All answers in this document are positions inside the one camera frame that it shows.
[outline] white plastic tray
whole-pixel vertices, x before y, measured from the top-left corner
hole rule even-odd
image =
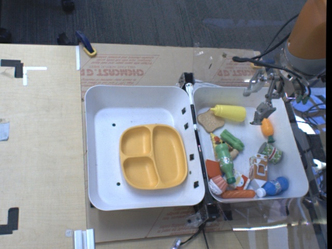
[[[243,142],[244,151],[240,152],[235,158],[234,168],[248,176],[249,158],[258,153],[262,143],[267,141],[267,138],[261,132],[260,126],[250,124],[254,120],[256,107],[265,101],[267,89],[263,88],[257,93],[252,93],[249,97],[243,96],[243,90],[244,88],[239,87],[199,87],[194,91],[193,101],[196,115],[206,112],[216,104],[237,105],[246,108],[246,119],[243,122],[238,123],[225,120],[225,125],[213,133],[220,136],[221,132],[227,129]],[[291,124],[289,123],[285,104],[281,99],[272,100],[272,103],[276,107],[276,111],[269,117],[274,128],[273,138],[275,143],[273,144],[283,152],[283,157],[276,165],[268,163],[268,180],[276,179],[278,176],[285,176],[289,180],[288,190],[278,196],[264,198],[256,196],[252,199],[223,199],[211,193],[219,202],[234,203],[259,199],[298,198],[303,197],[308,192],[308,179],[294,139]],[[198,125],[198,130],[204,160],[215,160],[210,134],[200,125]]]
[[[94,86],[85,95],[85,109],[88,193],[97,209],[195,205],[203,199],[203,175],[189,97],[184,90],[178,87]],[[176,187],[135,189],[127,183],[121,170],[120,136],[129,127],[154,123],[170,125],[180,133],[188,175]]]

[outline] chair caster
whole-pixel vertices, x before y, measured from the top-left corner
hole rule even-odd
[[[8,44],[11,42],[11,33],[9,30],[0,27],[0,43]]]
[[[61,0],[62,10],[72,12],[75,8],[74,0]]]

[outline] yellow mustard bottle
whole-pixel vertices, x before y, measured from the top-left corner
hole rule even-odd
[[[246,116],[246,109],[235,105],[216,105],[211,108],[215,116],[226,118],[236,122],[243,122]]]

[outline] blue bottle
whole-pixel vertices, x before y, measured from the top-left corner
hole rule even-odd
[[[285,177],[280,176],[275,180],[266,182],[263,187],[256,190],[256,194],[258,197],[275,196],[280,192],[287,190],[288,186],[288,180]]]

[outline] green bottle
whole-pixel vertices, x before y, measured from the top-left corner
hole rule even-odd
[[[226,175],[227,184],[235,183],[233,159],[229,153],[226,143],[216,145],[215,151],[219,160],[220,169]]]

